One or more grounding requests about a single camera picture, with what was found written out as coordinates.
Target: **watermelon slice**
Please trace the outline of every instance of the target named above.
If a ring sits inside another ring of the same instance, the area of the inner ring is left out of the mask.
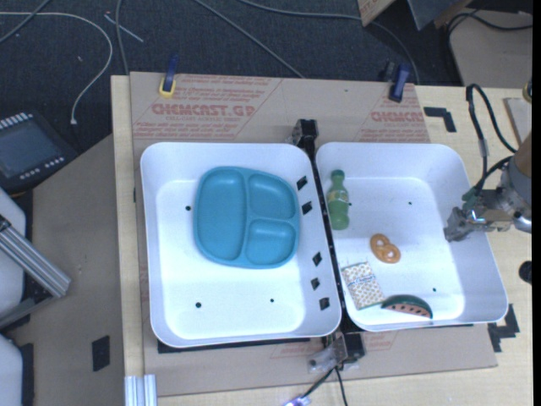
[[[381,308],[410,315],[420,315],[432,319],[432,309],[424,300],[412,294],[395,294],[387,298],[381,304]]]

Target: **blue plate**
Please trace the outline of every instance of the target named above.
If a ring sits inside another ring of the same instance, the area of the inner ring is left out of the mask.
[[[284,179],[242,167],[217,167],[199,182],[195,243],[229,266],[278,267],[296,253],[298,199]]]

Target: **yellow clamp pad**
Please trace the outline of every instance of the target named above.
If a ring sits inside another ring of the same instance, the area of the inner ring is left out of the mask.
[[[165,78],[161,79],[160,89],[158,91],[160,92],[160,95],[162,97],[169,99],[169,98],[172,98],[173,94],[175,93],[175,87],[177,87],[177,81],[173,80],[170,91],[164,91],[163,90],[163,83],[165,82],[165,80],[166,80]]]

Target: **white tray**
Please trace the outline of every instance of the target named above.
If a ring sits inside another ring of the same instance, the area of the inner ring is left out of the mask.
[[[344,171],[350,224],[333,231],[341,268],[368,261],[385,296],[412,294],[429,303],[433,319],[382,310],[357,310],[344,286],[347,312],[367,331],[492,322],[507,312],[507,297],[484,233],[449,243],[443,229],[470,188],[462,159],[435,144],[329,143],[316,157],[324,190],[331,172]],[[376,259],[369,240],[383,233],[398,247],[395,264]]]
[[[141,157],[150,283],[150,321],[165,344],[323,337],[342,316],[311,163],[287,144],[162,142]],[[271,269],[209,261],[194,241],[200,178],[214,167],[246,167],[285,179],[298,193],[297,254]],[[307,183],[297,190],[297,181]]]

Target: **device screen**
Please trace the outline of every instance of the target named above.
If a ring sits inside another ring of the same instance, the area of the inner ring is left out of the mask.
[[[59,153],[34,124],[20,124],[0,133],[0,171],[6,178],[38,166]]]

